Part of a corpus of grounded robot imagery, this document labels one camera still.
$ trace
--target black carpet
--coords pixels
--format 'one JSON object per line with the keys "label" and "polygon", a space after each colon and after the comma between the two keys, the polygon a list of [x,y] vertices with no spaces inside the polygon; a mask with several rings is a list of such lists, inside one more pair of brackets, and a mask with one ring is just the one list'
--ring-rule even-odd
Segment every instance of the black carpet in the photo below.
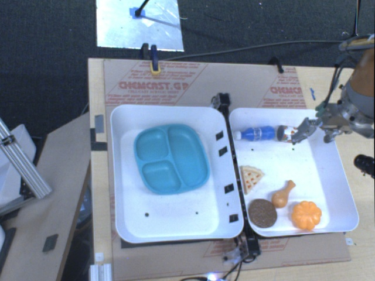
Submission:
{"label": "black carpet", "polygon": [[[185,54],[286,40],[343,40],[356,0],[178,0]],[[88,101],[87,59],[138,52],[96,46],[96,0],[0,0],[0,118],[34,136],[79,116]],[[362,0],[359,33],[374,32],[374,0]],[[293,44],[189,61],[333,66],[336,44]],[[160,59],[181,53],[160,53]]]}

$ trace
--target orange pumpkin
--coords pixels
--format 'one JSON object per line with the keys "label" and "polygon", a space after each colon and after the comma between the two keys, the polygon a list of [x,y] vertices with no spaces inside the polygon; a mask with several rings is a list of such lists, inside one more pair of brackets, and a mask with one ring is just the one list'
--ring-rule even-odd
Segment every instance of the orange pumpkin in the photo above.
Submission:
{"label": "orange pumpkin", "polygon": [[313,230],[321,221],[322,210],[314,202],[302,201],[293,208],[292,221],[300,229]]}

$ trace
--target wooden table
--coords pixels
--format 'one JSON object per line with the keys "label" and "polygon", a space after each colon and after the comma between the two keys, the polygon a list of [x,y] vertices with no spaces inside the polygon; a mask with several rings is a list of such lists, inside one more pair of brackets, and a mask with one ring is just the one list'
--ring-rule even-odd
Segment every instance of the wooden table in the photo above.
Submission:
{"label": "wooden table", "polygon": [[[1,281],[61,279],[90,178],[88,126],[85,114],[48,134],[37,169],[52,193],[2,223],[5,230],[16,231]],[[43,252],[48,238],[56,240],[55,246]]]}
{"label": "wooden table", "polygon": [[[96,116],[105,114],[103,63],[103,59],[90,59],[88,63],[91,129],[96,127]],[[307,108],[315,108],[326,97],[333,69],[297,67],[296,71]],[[351,73],[352,70],[343,70],[340,83],[346,83]],[[312,99],[311,88],[315,91],[316,101]],[[339,95],[340,90],[336,90],[331,97],[331,101],[338,100]],[[96,133],[96,142],[106,143],[107,132],[104,124],[102,132]],[[369,176],[362,176],[361,172],[354,167],[353,159],[358,154],[373,157],[374,140],[368,140],[353,133],[338,136],[336,144],[360,217],[358,227],[346,234],[346,237],[353,241],[353,245],[349,247],[352,260],[287,268],[246,270],[241,272],[239,280],[373,280],[375,275],[374,180]],[[93,175],[94,252],[96,253],[96,264],[100,265],[113,261],[108,188],[108,152],[106,150],[92,151],[91,167]],[[181,276],[162,278],[162,280],[167,281],[181,279]]]}

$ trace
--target water bottle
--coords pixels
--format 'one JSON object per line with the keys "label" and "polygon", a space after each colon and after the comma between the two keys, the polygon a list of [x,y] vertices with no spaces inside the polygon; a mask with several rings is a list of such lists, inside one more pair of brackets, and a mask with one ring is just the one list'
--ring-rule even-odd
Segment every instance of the water bottle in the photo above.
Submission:
{"label": "water bottle", "polygon": [[247,139],[248,141],[265,141],[275,138],[275,129],[271,126],[248,128],[245,131],[235,131],[233,138],[237,141]]}

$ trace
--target toy pizza slice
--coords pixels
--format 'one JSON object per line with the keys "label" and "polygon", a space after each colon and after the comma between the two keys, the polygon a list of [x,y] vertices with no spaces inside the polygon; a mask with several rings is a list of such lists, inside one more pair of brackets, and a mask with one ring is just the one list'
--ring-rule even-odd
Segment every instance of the toy pizza slice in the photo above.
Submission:
{"label": "toy pizza slice", "polygon": [[262,179],[264,173],[252,166],[241,166],[242,184],[245,194],[248,194],[250,190]]}

